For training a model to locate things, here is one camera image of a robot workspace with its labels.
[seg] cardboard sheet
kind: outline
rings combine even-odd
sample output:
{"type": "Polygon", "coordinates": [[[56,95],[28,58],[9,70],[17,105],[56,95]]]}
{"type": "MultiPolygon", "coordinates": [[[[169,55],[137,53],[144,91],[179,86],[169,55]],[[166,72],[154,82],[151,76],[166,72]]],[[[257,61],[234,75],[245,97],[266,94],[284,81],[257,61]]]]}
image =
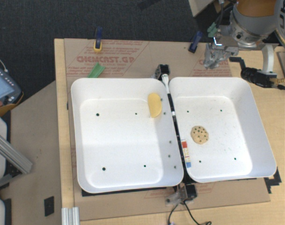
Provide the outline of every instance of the cardboard sheet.
{"type": "MultiPolygon", "coordinates": [[[[202,64],[205,44],[199,44],[197,51],[191,53],[188,51],[190,44],[184,42],[103,40],[102,51],[95,53],[93,40],[64,39],[64,42],[74,200],[75,206],[80,209],[80,220],[171,211],[172,207],[165,205],[165,199],[174,193],[172,187],[82,196],[76,171],[71,85],[76,79],[87,77],[97,62],[105,66],[100,77],[123,78],[152,77],[159,64],[168,64],[170,79],[180,76],[230,77],[232,75],[228,62],[221,63],[217,69],[205,69],[202,64]]],[[[196,188],[198,197],[189,203],[191,209],[262,203],[270,200],[264,179],[197,183],[196,188]]]]}

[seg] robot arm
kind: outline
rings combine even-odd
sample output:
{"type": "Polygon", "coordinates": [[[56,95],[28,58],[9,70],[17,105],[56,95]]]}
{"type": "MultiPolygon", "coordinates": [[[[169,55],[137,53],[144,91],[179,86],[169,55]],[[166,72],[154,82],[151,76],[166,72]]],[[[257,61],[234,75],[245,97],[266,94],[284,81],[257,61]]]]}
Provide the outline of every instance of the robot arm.
{"type": "MultiPolygon", "coordinates": [[[[260,77],[266,77],[266,84],[255,84],[274,87],[272,81],[276,74],[273,73],[270,77],[270,73],[273,70],[273,50],[277,45],[265,44],[263,40],[275,32],[285,47],[285,0],[237,0],[231,11],[230,24],[217,24],[215,27],[214,23],[208,32],[213,32],[213,42],[206,44],[206,68],[218,67],[221,61],[236,56],[239,50],[261,50],[264,58],[263,69],[252,70],[251,76],[258,72],[260,77]]],[[[248,73],[244,71],[242,77],[251,82],[245,77],[248,73]]]]}

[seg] cookie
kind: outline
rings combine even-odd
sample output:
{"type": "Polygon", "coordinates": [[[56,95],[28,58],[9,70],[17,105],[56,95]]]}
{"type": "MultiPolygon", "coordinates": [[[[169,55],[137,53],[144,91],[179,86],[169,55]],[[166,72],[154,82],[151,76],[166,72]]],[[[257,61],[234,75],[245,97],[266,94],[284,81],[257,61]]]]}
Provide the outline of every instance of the cookie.
{"type": "Polygon", "coordinates": [[[192,128],[190,133],[193,141],[198,144],[204,144],[206,141],[209,140],[209,134],[206,129],[202,126],[195,126],[192,128]]]}

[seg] wooden edge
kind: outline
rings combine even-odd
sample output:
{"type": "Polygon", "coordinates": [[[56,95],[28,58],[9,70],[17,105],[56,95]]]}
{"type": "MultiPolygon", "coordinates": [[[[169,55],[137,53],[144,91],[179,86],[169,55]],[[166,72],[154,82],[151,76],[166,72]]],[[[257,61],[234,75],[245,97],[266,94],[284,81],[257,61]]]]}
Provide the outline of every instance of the wooden edge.
{"type": "Polygon", "coordinates": [[[74,207],[73,171],[67,110],[67,84],[64,39],[54,39],[56,89],[58,106],[58,134],[60,154],[61,200],[63,208],[74,207]]]}

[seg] yellow oval object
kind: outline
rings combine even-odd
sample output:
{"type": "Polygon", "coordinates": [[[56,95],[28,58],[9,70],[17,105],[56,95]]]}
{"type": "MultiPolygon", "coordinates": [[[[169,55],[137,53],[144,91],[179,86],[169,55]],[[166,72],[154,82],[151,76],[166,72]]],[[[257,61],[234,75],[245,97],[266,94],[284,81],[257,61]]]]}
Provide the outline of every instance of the yellow oval object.
{"type": "Polygon", "coordinates": [[[151,117],[159,116],[162,111],[161,97],[157,93],[151,93],[148,95],[147,102],[151,117]]]}

